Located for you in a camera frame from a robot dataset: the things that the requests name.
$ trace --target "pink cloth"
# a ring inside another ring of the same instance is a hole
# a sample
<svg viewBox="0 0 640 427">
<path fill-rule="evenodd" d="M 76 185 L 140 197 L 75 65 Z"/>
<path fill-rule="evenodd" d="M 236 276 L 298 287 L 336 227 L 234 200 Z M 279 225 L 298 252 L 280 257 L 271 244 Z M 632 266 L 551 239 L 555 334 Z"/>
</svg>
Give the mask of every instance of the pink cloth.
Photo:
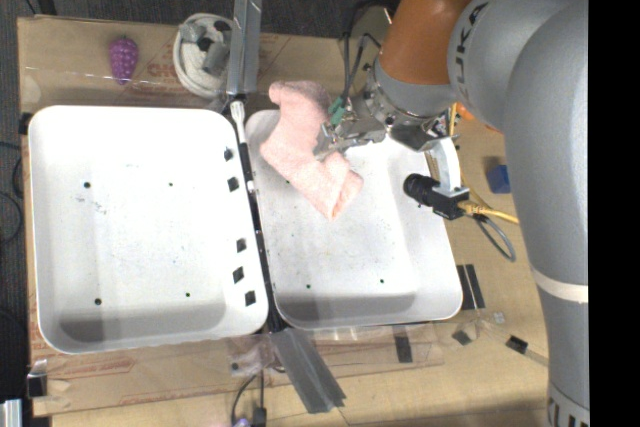
<svg viewBox="0 0 640 427">
<path fill-rule="evenodd" d="M 274 82 L 269 98 L 280 106 L 280 120 L 260 145 L 264 159 L 286 178 L 327 219 L 342 213 L 362 188 L 362 177 L 339 152 L 322 162 L 313 149 L 331 103 L 316 82 Z"/>
</svg>

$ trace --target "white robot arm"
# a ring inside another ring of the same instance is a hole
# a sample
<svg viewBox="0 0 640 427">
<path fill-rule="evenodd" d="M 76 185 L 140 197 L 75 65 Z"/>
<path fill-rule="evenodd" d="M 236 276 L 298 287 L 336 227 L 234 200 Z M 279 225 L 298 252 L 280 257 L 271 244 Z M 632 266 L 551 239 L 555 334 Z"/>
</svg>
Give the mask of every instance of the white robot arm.
<svg viewBox="0 0 640 427">
<path fill-rule="evenodd" d="M 415 151 L 459 101 L 504 134 L 549 339 L 548 422 L 589 426 L 588 0 L 402 0 L 363 92 L 316 155 L 389 136 Z"/>
</svg>

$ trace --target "white object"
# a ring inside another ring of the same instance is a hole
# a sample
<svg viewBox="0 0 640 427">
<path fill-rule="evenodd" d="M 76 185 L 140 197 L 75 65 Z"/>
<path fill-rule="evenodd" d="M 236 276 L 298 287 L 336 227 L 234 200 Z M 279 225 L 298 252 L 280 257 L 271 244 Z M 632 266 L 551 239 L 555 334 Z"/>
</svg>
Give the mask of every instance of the white object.
<svg viewBox="0 0 640 427">
<path fill-rule="evenodd" d="M 208 13 L 196 13 L 184 21 L 184 24 L 194 22 L 206 28 L 206 36 L 216 43 L 222 43 L 224 38 L 214 24 L 217 21 L 225 22 L 232 27 L 233 22 L 222 16 Z M 207 56 L 206 52 L 200 50 L 196 43 L 183 41 L 180 30 L 173 43 L 173 64 L 176 75 L 185 89 L 194 95 L 213 100 L 225 94 L 227 86 L 226 72 L 219 77 L 214 77 L 202 69 L 202 65 Z"/>
<path fill-rule="evenodd" d="M 223 116 L 48 107 L 30 122 L 29 148 L 38 321 L 53 348 L 106 351 L 262 327 L 262 269 Z"/>
<path fill-rule="evenodd" d="M 262 228 L 278 310 L 303 329 L 445 319 L 462 289 L 444 220 L 402 190 L 411 173 L 428 174 L 424 155 L 390 138 L 351 148 L 364 178 L 359 195 L 328 221 L 260 155 L 279 111 L 247 123 Z"/>
</svg>

